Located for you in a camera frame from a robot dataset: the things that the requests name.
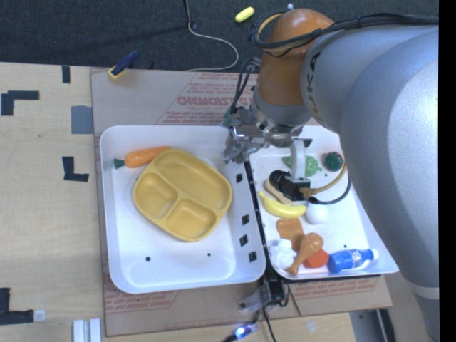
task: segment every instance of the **dark background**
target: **dark background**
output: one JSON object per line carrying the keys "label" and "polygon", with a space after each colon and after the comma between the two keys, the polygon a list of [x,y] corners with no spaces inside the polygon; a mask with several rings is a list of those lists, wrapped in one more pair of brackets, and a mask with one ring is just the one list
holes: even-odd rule
{"label": "dark background", "polygon": [[[317,10],[334,21],[380,12],[438,15],[439,0],[188,0],[196,32],[230,41],[241,63],[261,56],[248,28],[262,14],[286,8]],[[186,71],[229,66],[228,45],[193,36],[182,0],[0,0],[0,61],[111,67],[133,50],[135,68]],[[242,24],[247,6],[255,15]]]}

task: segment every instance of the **white tray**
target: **white tray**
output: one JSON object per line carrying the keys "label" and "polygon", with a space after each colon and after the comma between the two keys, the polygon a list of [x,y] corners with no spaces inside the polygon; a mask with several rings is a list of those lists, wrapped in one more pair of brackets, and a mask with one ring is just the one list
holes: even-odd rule
{"label": "white tray", "polygon": [[[266,259],[244,165],[221,157],[228,136],[216,126],[115,126],[100,139],[109,271],[122,291],[139,294],[259,279]],[[145,166],[115,169],[113,159],[133,150],[170,145],[220,171],[233,200],[215,230],[198,242],[184,242],[146,220],[133,203],[133,185]]]}
{"label": "white tray", "polygon": [[[338,172],[326,170],[322,163],[322,157],[328,152],[339,152],[343,155],[338,136],[319,125],[307,125],[304,127],[300,138],[311,138],[313,140],[309,148],[306,149],[306,155],[317,159],[318,166],[322,168],[322,171],[309,177],[311,187],[321,187],[328,184],[337,176]],[[269,178],[269,174],[272,171],[291,171],[283,161],[283,157],[290,155],[290,149],[269,147],[250,156],[252,174],[257,191],[263,190],[265,194],[269,194],[264,189],[264,181]],[[325,192],[317,194],[316,198],[322,201],[338,198],[346,189],[347,179],[348,175],[345,174],[336,185]],[[268,213],[264,209],[262,200],[259,197],[258,204],[266,243],[268,248],[271,249],[271,247],[275,246],[280,239],[276,228],[276,222],[279,218]],[[392,256],[373,228],[353,186],[342,201],[333,205],[324,205],[324,207],[327,207],[326,209],[328,211],[328,220],[325,222],[311,224],[307,220],[306,214],[299,217],[304,233],[315,232],[319,234],[324,240],[323,249],[329,254],[343,249],[375,248],[378,250],[378,259],[366,262],[361,268],[343,271],[340,274],[330,273],[326,266],[318,269],[307,269],[301,265],[298,274],[294,276],[283,269],[274,267],[281,276],[290,280],[332,279],[347,276],[387,274],[398,270]]]}

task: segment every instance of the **carrot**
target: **carrot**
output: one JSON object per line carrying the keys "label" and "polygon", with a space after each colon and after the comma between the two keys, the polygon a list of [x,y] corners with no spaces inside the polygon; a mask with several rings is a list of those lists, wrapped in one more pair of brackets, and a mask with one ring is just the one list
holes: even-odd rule
{"label": "carrot", "polygon": [[125,156],[124,160],[114,159],[114,167],[118,169],[123,165],[130,168],[143,166],[152,161],[156,155],[165,150],[169,150],[170,148],[169,145],[164,145],[162,147],[152,147],[145,150],[130,152]]}
{"label": "carrot", "polygon": [[323,267],[328,263],[329,254],[327,254],[323,249],[318,251],[313,256],[308,257],[304,262],[303,265],[309,269],[317,269],[319,267]]}

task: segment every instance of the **white cable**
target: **white cable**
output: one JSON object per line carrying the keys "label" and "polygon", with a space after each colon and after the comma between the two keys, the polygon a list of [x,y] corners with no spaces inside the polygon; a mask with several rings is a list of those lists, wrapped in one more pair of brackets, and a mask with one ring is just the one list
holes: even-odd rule
{"label": "white cable", "polygon": [[237,52],[236,47],[234,47],[230,42],[225,41],[224,39],[217,38],[217,37],[212,37],[212,36],[205,36],[203,34],[199,34],[199,33],[196,33],[195,31],[193,31],[192,27],[191,27],[192,19],[190,18],[190,10],[189,10],[189,6],[188,6],[188,0],[185,0],[185,7],[187,8],[187,19],[188,19],[187,27],[188,27],[188,30],[189,30],[189,32],[191,34],[193,34],[196,37],[212,39],[213,41],[219,41],[219,42],[225,43],[228,46],[230,46],[232,48],[232,50],[234,51],[234,53],[236,54],[236,59],[229,66],[217,67],[217,68],[193,68],[193,69],[188,70],[188,71],[221,71],[221,70],[227,70],[228,68],[231,68],[231,67],[235,66],[237,61],[239,60],[239,53]]}

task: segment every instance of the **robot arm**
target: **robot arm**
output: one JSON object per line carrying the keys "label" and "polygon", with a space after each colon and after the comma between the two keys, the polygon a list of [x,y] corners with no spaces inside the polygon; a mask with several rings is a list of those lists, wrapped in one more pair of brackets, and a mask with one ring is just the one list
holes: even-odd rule
{"label": "robot arm", "polygon": [[[336,29],[314,11],[283,14],[224,156],[242,162],[269,144],[289,147],[310,118],[338,133],[352,185],[439,341],[438,19],[393,17]],[[290,43],[298,26],[316,39]]]}

